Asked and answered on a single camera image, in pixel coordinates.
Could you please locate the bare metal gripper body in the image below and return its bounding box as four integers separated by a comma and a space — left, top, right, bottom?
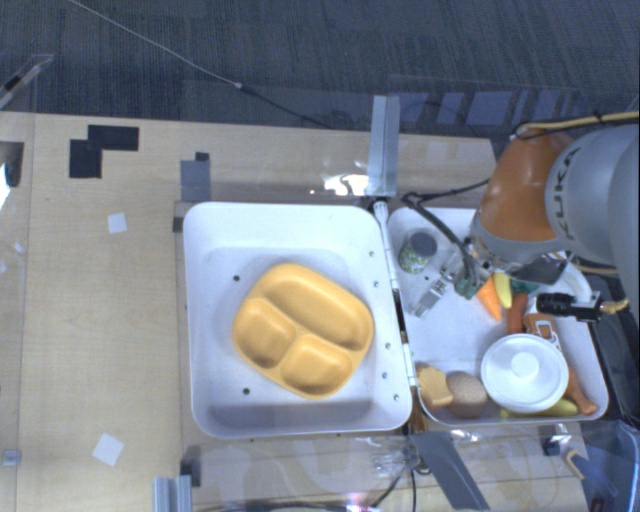
439, 243, 497, 302

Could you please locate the orange carrot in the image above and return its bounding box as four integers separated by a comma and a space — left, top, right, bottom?
475, 277, 504, 322

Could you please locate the white plastic tray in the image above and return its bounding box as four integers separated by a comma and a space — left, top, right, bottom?
387, 205, 611, 428
181, 200, 414, 441

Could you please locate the small yellow banana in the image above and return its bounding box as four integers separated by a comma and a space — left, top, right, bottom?
493, 271, 514, 310

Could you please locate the green and white can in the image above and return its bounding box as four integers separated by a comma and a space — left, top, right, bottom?
397, 229, 439, 276

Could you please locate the orange sausage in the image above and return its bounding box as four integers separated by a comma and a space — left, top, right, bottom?
506, 292, 530, 336

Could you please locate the tan bread slice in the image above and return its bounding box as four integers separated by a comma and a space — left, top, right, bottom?
415, 363, 455, 410

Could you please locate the orange and white carton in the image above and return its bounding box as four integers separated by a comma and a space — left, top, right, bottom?
523, 310, 562, 352

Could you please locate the thin black and white rod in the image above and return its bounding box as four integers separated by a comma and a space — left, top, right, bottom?
372, 198, 419, 389

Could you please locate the brown round bread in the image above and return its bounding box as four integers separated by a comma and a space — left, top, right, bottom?
445, 370, 489, 420

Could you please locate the white bowl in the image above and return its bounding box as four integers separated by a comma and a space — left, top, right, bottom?
480, 332, 571, 414

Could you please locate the yellow divided plate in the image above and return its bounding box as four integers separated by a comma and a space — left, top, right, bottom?
231, 262, 376, 401

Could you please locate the long yellow banana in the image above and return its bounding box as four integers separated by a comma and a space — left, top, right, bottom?
499, 396, 580, 419

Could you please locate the orange drumstick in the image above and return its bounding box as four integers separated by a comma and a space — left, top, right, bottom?
566, 368, 599, 417

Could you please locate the black cylinder on white bracket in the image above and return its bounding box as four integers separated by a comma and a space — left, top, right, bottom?
535, 252, 604, 324

